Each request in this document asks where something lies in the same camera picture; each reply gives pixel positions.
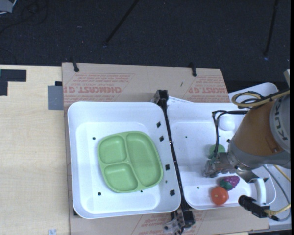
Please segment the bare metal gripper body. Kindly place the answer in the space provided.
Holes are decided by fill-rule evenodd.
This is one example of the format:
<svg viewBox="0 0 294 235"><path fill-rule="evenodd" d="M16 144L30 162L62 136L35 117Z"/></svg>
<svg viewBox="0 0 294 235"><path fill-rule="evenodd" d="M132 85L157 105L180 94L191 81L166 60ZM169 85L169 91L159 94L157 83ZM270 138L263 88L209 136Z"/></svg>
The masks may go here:
<svg viewBox="0 0 294 235"><path fill-rule="evenodd" d="M218 153L215 157L207 160L203 170L203 176L206 178L215 178L220 173L235 173L235 166L237 165L238 160L233 154Z"/></svg>

